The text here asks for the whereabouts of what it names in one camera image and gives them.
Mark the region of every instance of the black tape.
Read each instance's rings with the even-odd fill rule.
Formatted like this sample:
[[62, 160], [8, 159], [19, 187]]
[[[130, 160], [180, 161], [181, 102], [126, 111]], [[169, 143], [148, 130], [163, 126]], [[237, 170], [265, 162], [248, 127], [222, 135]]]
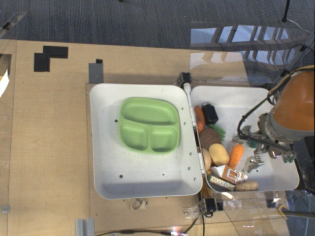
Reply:
[[10, 22], [6, 22], [5, 24], [4, 24], [4, 26], [2, 26], [2, 29], [7, 29], [9, 26], [10, 26]]
[[50, 60], [43, 53], [34, 54], [34, 72], [49, 72]]
[[46, 58], [68, 58], [68, 47], [44, 45], [43, 52]]

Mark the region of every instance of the cable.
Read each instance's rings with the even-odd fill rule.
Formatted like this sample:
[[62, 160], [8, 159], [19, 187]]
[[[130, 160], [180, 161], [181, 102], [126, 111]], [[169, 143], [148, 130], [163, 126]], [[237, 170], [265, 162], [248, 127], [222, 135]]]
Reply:
[[137, 233], [151, 233], [151, 234], [160, 234], [160, 235], [167, 235], [171, 236], [172, 234], [170, 232], [158, 232], [158, 231], [150, 231], [150, 230], [122, 230], [122, 231], [116, 231], [116, 232], [107, 232], [107, 233], [101, 233], [97, 234], [95, 236], [104, 236], [109, 234], [137, 234]]
[[203, 215], [201, 215], [201, 218], [202, 218], [202, 236], [205, 236], [205, 231], [206, 231], [205, 219], [204, 219]]
[[[202, 215], [199, 215], [192, 222], [192, 224], [184, 231], [184, 234], [188, 233], [188, 231], [196, 224], [196, 222], [197, 222], [197, 220], [199, 219], [200, 216], [202, 216]], [[95, 236], [104, 236], [104, 235], [109, 235], [109, 234], [136, 234], [136, 233], [152, 233], [152, 234], [160, 234], [160, 235], [167, 235], [167, 236], [171, 236], [172, 235], [172, 233], [170, 233], [170, 232], [160, 232], [160, 231], [150, 231], [150, 230], [121, 230], [121, 231], [100, 233], [100, 234], [97, 234]]]
[[286, 18], [288, 21], [290, 21], [291, 23], [294, 23], [298, 28], [300, 28], [301, 30], [303, 30], [303, 31], [305, 31], [305, 32], [308, 32], [310, 35], [313, 35], [314, 36], [314, 34], [312, 33], [312, 32], [310, 32], [310, 31], [308, 31], [308, 30], [305, 30], [305, 29], [303, 29], [302, 27], [300, 27], [300, 25], [297, 23], [297, 22], [295, 22], [295, 21], [293, 21], [293, 20], [291, 20], [291, 19], [288, 19], [288, 18]]
[[196, 224], [198, 218], [200, 217], [200, 215], [193, 221], [193, 223], [184, 231], [184, 234], [188, 233], [189, 230]]
[[305, 52], [304, 55], [301, 57], [300, 66], [302, 66], [302, 61], [303, 61], [303, 58], [305, 57], [305, 55], [306, 55], [310, 50], [312, 50], [312, 51], [314, 52], [314, 50], [312, 49], [313, 46], [314, 46], [314, 44], [315, 44], [315, 43], [313, 43], [313, 45], [310, 47], [310, 49], [309, 49], [307, 52]]
[[246, 134], [244, 134], [242, 132], [241, 126], [242, 126], [243, 122], [248, 118], [248, 116], [250, 116], [257, 108], [259, 108], [265, 101], [267, 101], [283, 84], [285, 84], [286, 82], [289, 81], [289, 79], [291, 78], [293, 73], [296, 73], [296, 72], [299, 72], [299, 71], [308, 71], [308, 70], [313, 70], [313, 69], [314, 69], [314, 65], [303, 66], [303, 67], [296, 68], [293, 71], [291, 71], [289, 74], [285, 75], [282, 78], [282, 80], [268, 92], [266, 98], [264, 98], [256, 106], [254, 106], [252, 109], [250, 109], [244, 116], [242, 116], [242, 119], [240, 120], [240, 122], [238, 123], [238, 126], [237, 126], [237, 134], [238, 134], [238, 136], [241, 139], [243, 139], [243, 140], [251, 140], [251, 141], [254, 141], [254, 142], [257, 142], [257, 143], [261, 143], [261, 144], [273, 146], [273, 147], [276, 147], [276, 148], [280, 148], [280, 149], [282, 149], [284, 151], [291, 151], [291, 152], [293, 152], [293, 150], [291, 148], [281, 146], [281, 145], [276, 144], [274, 142], [265, 141], [265, 140], [262, 140], [262, 139], [250, 137], [250, 136], [248, 136], [248, 135], [246, 135]]

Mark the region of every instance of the toy food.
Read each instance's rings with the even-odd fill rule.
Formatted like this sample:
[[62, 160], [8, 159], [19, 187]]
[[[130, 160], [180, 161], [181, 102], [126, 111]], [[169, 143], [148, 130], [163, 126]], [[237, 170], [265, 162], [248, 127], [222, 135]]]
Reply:
[[216, 130], [211, 129], [211, 128], [206, 128], [205, 130], [203, 130], [200, 133], [199, 138], [200, 138], [200, 145], [206, 149], [209, 149], [209, 147], [212, 144], [221, 143], [220, 135], [217, 133]]
[[233, 184], [240, 184], [248, 179], [248, 176], [242, 172], [236, 171], [227, 165], [222, 165], [219, 167], [211, 167], [212, 175], [215, 177], [222, 178]]
[[230, 161], [228, 165], [232, 168], [235, 169], [236, 165], [240, 161], [242, 155], [244, 153], [244, 147], [241, 144], [237, 144], [233, 147], [231, 156], [230, 156]]
[[216, 130], [216, 132], [219, 134], [221, 140], [224, 141], [225, 131], [223, 128], [220, 128], [219, 126], [214, 125], [214, 124], [209, 124], [208, 127]]
[[235, 186], [236, 191], [256, 191], [258, 190], [258, 183], [255, 181], [248, 181], [245, 183], [237, 184]]
[[203, 162], [204, 162], [204, 165], [205, 165], [205, 170], [208, 170], [211, 167], [211, 156], [210, 156], [210, 153], [204, 147], [201, 148], [201, 152], [202, 152]]
[[202, 112], [204, 113], [206, 125], [216, 124], [216, 122], [219, 120], [215, 107], [210, 103], [202, 105]]
[[203, 123], [203, 126], [206, 125], [205, 116], [202, 112], [202, 109], [199, 106], [195, 106], [194, 111], [196, 113], [197, 119]]
[[212, 144], [209, 147], [209, 153], [215, 166], [226, 165], [230, 160], [226, 149], [221, 144]]
[[197, 124], [197, 132], [198, 134], [200, 134], [205, 129], [205, 125], [200, 120], [198, 120], [196, 124]]
[[211, 183], [214, 183], [218, 186], [221, 186], [221, 187], [224, 187], [225, 189], [228, 189], [230, 191], [233, 191], [235, 189], [235, 185], [234, 184], [231, 184], [227, 181], [224, 181], [218, 177], [215, 177], [215, 176], [212, 176], [212, 175], [209, 175], [207, 176], [208, 178], [208, 181], [211, 182]]

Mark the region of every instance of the carrot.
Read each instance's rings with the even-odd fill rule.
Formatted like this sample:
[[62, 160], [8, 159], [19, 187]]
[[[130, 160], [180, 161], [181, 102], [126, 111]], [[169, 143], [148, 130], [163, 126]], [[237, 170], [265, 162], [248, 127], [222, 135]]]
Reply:
[[203, 126], [206, 125], [205, 115], [203, 114], [202, 109], [199, 106], [195, 106], [194, 108], [197, 119], [203, 123]]
[[231, 156], [230, 156], [230, 161], [228, 163], [228, 165], [234, 169], [236, 167], [236, 165], [238, 164], [238, 162], [240, 161], [242, 155], [244, 153], [244, 147], [241, 144], [237, 144], [234, 146]]
[[203, 124], [202, 121], [197, 121], [196, 125], [197, 125], [198, 135], [200, 135], [200, 133], [205, 129], [205, 125]]

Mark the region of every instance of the yellow potato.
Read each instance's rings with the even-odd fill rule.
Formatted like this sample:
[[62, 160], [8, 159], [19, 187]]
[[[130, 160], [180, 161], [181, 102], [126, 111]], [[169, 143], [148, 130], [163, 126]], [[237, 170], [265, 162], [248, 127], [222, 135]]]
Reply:
[[236, 191], [256, 191], [258, 190], [258, 183], [255, 181], [248, 181], [240, 183], [235, 186]]
[[215, 166], [227, 165], [230, 160], [226, 149], [221, 144], [212, 144], [209, 147], [209, 153]]
[[210, 153], [204, 147], [201, 148], [201, 152], [202, 152], [203, 162], [205, 164], [205, 170], [208, 170], [211, 167], [211, 156], [210, 156]]

